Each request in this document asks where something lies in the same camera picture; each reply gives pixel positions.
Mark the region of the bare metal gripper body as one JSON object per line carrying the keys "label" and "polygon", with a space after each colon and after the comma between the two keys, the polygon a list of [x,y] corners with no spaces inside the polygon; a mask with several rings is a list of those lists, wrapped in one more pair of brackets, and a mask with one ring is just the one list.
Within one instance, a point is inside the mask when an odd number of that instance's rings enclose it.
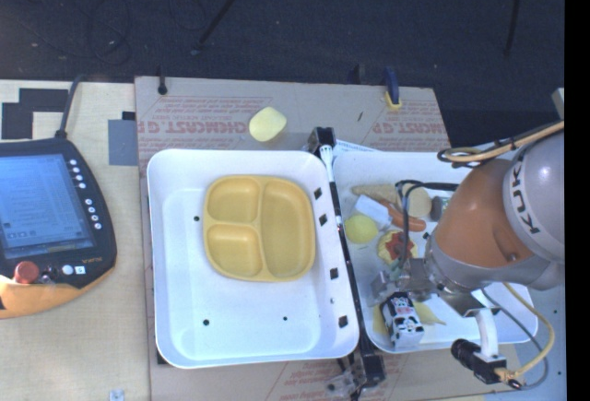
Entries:
{"label": "bare metal gripper body", "polygon": [[438,288],[431,280],[423,258],[409,258],[402,267],[397,287],[410,296],[431,296],[438,293]]}

